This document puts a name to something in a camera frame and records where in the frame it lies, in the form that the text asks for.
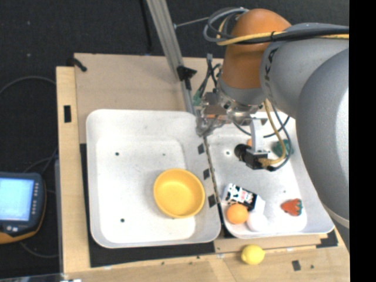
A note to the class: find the pale wood board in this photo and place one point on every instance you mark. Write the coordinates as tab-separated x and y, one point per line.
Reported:
70	172

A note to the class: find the orange fruit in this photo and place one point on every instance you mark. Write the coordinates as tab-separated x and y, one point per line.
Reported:
236	214

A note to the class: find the white egg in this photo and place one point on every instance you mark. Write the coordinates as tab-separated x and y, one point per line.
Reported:
256	222

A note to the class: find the cow print milk carton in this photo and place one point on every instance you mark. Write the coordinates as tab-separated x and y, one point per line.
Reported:
239	195

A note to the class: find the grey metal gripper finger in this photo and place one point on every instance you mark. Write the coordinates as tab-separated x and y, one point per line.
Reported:
212	125
201	128

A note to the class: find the red strawberry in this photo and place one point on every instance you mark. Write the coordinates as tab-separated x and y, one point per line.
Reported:
291	206

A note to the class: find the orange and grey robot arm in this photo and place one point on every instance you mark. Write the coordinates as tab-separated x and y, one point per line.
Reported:
317	98

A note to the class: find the yellow bowl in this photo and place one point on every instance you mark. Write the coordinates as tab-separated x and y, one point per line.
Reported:
179	193

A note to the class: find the small orange toy food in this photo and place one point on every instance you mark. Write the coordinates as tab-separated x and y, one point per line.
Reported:
249	142

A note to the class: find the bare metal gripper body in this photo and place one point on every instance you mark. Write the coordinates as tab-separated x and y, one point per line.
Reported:
218	109

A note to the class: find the green toy vegetable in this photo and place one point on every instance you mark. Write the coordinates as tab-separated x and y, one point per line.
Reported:
288	147

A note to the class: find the white plastic tray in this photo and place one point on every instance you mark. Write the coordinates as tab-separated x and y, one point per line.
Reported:
276	187
129	181

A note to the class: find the black cylinder on white bracket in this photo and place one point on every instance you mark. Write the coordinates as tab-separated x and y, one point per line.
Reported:
255	154

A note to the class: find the yellow lemon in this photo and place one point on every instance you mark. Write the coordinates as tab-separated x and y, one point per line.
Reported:
252	255

